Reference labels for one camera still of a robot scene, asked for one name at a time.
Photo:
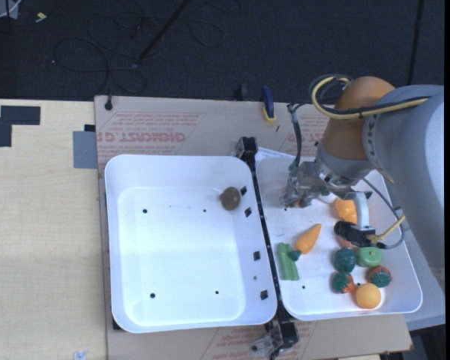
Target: empty white tray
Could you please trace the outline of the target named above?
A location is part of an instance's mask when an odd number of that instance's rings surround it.
[[[254,183],[236,157],[119,155],[105,168],[112,314],[142,333],[266,323],[277,299]],[[220,195],[241,191],[227,211]]]
[[[390,270],[391,283],[380,288],[382,301],[372,309],[361,309],[351,293],[332,292],[332,276],[336,272],[333,266],[333,254],[341,248],[333,231],[340,220],[335,210],[333,195],[312,200],[306,208],[287,208],[281,204],[285,194],[288,166],[293,158],[270,157],[259,162],[256,171],[262,197],[263,212],[268,235],[274,251],[275,264],[279,274],[280,291],[283,305],[287,311],[300,320],[324,320],[339,317],[354,317],[365,314],[405,314],[414,312],[422,304],[422,290],[413,268],[407,247],[399,246],[382,250],[382,264]],[[383,177],[372,171],[367,179],[389,198]],[[356,191],[372,191],[363,181],[354,188]],[[370,225],[376,228],[376,234],[385,232],[396,218],[383,202],[373,193],[367,201]],[[311,252],[301,255],[295,263],[300,280],[282,280],[278,243],[295,246],[297,238],[314,224],[321,223],[322,229]],[[400,230],[395,229],[383,242],[393,245],[399,241]],[[366,281],[368,268],[356,265],[352,271],[356,283]]]

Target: cardboard sheet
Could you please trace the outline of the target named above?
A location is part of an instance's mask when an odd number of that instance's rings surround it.
[[[111,110],[105,109],[106,102],[107,97],[99,96],[94,103],[109,359],[264,359],[250,349],[251,342],[265,334],[261,325],[148,334],[114,329],[104,167],[110,158],[121,154],[231,155],[241,137],[255,137],[259,147],[295,155],[296,138],[286,104],[275,103],[277,120],[267,122],[260,102],[113,97]],[[297,117],[302,132],[301,155],[312,157],[328,118],[312,106],[301,107]],[[300,341],[280,354],[280,359],[332,359],[412,347],[400,314],[297,321],[295,326]]]

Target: yellow cable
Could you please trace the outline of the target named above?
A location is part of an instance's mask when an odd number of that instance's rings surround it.
[[[402,214],[397,221],[395,221],[384,233],[381,235],[371,235],[367,236],[367,239],[372,242],[372,244],[376,244],[380,240],[383,240],[391,231],[393,231],[395,228],[397,228],[400,224],[403,223],[405,220],[405,215]]]
[[[333,79],[335,79],[335,77],[330,76],[330,77],[326,77],[321,82],[318,82],[312,90],[312,98],[311,98],[312,104],[315,106],[315,108],[318,109],[318,111],[320,113],[322,113],[323,115],[326,115],[328,117],[331,117],[333,119],[340,119],[340,120],[357,119],[362,116],[370,116],[370,115],[376,115],[379,113],[387,113],[387,112],[391,112],[391,111],[403,110],[405,108],[415,107],[427,100],[426,98],[411,100],[411,101],[407,101],[405,103],[398,103],[398,104],[395,104],[394,106],[390,106],[388,108],[382,108],[382,109],[374,109],[372,106],[370,106],[370,107],[364,108],[360,113],[358,113],[358,112],[357,113],[344,113],[344,114],[331,113],[320,106],[320,104],[318,103],[318,101],[316,99],[316,95],[317,95],[317,91],[320,88],[322,88],[326,83],[332,81]],[[343,78],[343,77],[338,80],[340,80],[344,83],[350,82],[348,79]]]

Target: black fabric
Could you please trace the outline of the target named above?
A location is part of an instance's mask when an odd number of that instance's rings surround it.
[[[233,100],[242,85],[290,102],[323,74],[407,84],[419,0],[190,0],[140,62],[183,1],[22,0],[0,18],[0,98]],[[413,84],[444,84],[444,37],[445,0],[424,0]]]

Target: orange carrot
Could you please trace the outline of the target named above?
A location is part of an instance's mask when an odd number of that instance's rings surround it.
[[[308,254],[317,242],[321,229],[322,224],[318,223],[305,231],[296,241],[295,249],[300,250],[303,254]]]

